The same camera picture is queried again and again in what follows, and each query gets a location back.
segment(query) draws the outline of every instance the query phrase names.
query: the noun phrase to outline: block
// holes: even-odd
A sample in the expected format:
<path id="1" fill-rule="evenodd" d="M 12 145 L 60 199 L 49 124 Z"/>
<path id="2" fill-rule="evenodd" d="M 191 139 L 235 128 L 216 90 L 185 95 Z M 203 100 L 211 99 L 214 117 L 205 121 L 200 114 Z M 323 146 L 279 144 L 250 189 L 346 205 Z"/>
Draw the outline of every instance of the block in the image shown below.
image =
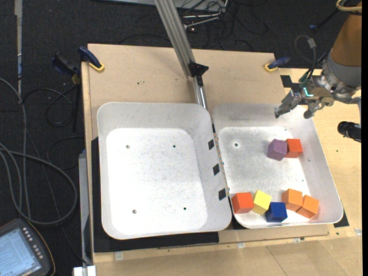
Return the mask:
<path id="1" fill-rule="evenodd" d="M 286 139 L 287 154 L 286 158 L 297 158 L 303 152 L 300 139 Z"/>
<path id="2" fill-rule="evenodd" d="M 236 193 L 231 198 L 231 202 L 234 214 L 248 213 L 254 207 L 252 194 L 250 192 Z"/>
<path id="3" fill-rule="evenodd" d="M 280 223 L 288 217 L 286 206 L 283 202 L 270 202 L 270 207 L 266 211 L 266 220 L 269 223 Z"/>
<path id="4" fill-rule="evenodd" d="M 282 160 L 288 151 L 288 144 L 283 140 L 274 139 L 269 144 L 267 156 L 271 159 Z"/>
<path id="5" fill-rule="evenodd" d="M 318 213 L 318 208 L 320 205 L 320 201 L 309 196 L 304 195 L 303 197 L 303 206 L 297 210 L 298 214 L 301 214 L 302 216 L 306 218 L 312 218 L 314 215 Z"/>
<path id="6" fill-rule="evenodd" d="M 303 205 L 303 193 L 289 188 L 282 193 L 281 201 L 285 203 L 287 209 L 296 212 Z"/>
<path id="7" fill-rule="evenodd" d="M 257 214 L 264 214 L 269 209 L 271 202 L 271 195 L 257 190 L 253 197 L 253 212 Z"/>

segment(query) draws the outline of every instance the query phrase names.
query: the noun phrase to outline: blue block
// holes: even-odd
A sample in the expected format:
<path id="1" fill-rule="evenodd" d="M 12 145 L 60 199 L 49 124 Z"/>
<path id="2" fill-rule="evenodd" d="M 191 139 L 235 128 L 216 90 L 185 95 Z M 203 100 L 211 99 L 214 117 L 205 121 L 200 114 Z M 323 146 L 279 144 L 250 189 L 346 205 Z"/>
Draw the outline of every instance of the blue block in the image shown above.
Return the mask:
<path id="1" fill-rule="evenodd" d="M 269 223 L 280 223 L 288 217 L 284 202 L 271 202 L 266 211 L 266 220 Z"/>

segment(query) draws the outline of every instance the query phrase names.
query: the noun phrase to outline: orange cube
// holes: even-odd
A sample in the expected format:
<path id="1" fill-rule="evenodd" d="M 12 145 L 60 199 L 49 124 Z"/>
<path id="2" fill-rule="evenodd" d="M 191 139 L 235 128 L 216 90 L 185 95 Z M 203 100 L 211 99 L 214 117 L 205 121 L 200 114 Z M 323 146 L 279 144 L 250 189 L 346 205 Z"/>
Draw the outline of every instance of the orange cube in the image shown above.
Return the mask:
<path id="1" fill-rule="evenodd" d="M 286 158 L 297 158 L 303 152 L 300 139 L 286 139 L 287 142 L 287 154 Z"/>
<path id="2" fill-rule="evenodd" d="M 235 214 L 248 213 L 254 207 L 252 194 L 250 192 L 236 193 L 231 198 L 231 202 Z"/>
<path id="3" fill-rule="evenodd" d="M 317 214 L 318 208 L 320 205 L 320 201 L 309 196 L 304 195 L 303 197 L 303 206 L 297 210 L 298 214 L 301 214 L 302 216 L 306 218 L 312 218 L 314 215 Z"/>
<path id="4" fill-rule="evenodd" d="M 296 212 L 303 206 L 303 193 L 289 188 L 282 193 L 281 201 L 285 203 L 287 209 Z"/>

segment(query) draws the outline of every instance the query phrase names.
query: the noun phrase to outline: black clamp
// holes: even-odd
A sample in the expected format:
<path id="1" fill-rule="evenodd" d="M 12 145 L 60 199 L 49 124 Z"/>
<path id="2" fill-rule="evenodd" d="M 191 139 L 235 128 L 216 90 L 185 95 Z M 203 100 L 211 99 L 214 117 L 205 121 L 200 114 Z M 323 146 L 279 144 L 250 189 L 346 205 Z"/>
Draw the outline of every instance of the black clamp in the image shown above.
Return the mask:
<path id="1" fill-rule="evenodd" d="M 190 73 L 192 77 L 197 77 L 197 82 L 199 87 L 203 87 L 203 80 L 202 80 L 202 75 L 207 72 L 208 67 L 207 66 L 203 66 L 199 63 L 195 63 L 195 62 L 191 62 L 188 64 Z"/>

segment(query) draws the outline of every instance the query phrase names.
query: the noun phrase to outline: wooden table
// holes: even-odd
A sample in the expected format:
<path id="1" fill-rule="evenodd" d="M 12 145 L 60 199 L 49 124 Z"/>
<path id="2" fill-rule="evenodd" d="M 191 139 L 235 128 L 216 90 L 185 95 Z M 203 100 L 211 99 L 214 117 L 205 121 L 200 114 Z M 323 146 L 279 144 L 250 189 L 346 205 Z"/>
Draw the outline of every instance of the wooden table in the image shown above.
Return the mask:
<path id="1" fill-rule="evenodd" d="M 172 48 L 89 44 L 105 70 L 82 64 L 87 177 L 91 195 L 91 141 L 98 136 L 97 110 L 107 102 L 193 103 L 192 82 L 184 77 Z M 305 70 L 263 66 L 272 53 L 193 50 L 198 63 L 209 66 L 203 75 L 208 110 L 223 103 L 281 103 L 280 75 L 297 82 Z M 314 224 L 219 232 L 219 244 L 152 248 L 124 252 L 93 252 L 98 275 L 362 275 L 361 144 L 337 132 L 340 121 L 360 122 L 356 105 L 335 103 L 313 117 L 342 200 L 349 226 Z"/>

